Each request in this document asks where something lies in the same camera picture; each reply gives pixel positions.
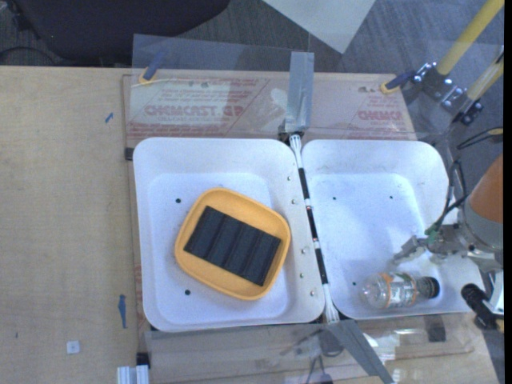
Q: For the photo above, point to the brown cardboard board red print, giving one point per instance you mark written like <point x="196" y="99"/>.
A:
<point x="240" y="102"/>

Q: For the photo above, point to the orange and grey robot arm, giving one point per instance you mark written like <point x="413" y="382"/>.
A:
<point x="486" y="198"/>

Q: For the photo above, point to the black ribbed block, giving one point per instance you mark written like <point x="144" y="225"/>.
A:
<point x="234" y="245"/>

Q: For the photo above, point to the black chair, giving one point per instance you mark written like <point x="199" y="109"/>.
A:
<point x="120" y="10"/>

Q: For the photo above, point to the clear plastic bottle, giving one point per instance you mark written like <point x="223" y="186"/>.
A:
<point x="390" y="290"/>

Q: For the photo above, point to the white plastic tray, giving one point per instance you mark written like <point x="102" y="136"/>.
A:
<point x="224" y="158"/>
<point x="372" y="214"/>

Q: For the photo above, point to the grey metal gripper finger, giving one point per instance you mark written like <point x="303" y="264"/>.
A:
<point x="408" y="254"/>
<point x="414" y="241"/>

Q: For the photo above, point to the yellow plate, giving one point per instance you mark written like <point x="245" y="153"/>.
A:
<point x="224" y="282"/>

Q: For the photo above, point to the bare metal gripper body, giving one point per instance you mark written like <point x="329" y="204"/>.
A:
<point x="450" y="240"/>

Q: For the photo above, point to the black cylinder on white bracket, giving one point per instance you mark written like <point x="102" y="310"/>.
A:
<point x="480" y="304"/>

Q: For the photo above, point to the thin black and white rod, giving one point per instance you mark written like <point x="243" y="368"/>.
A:
<point x="310" y="214"/>

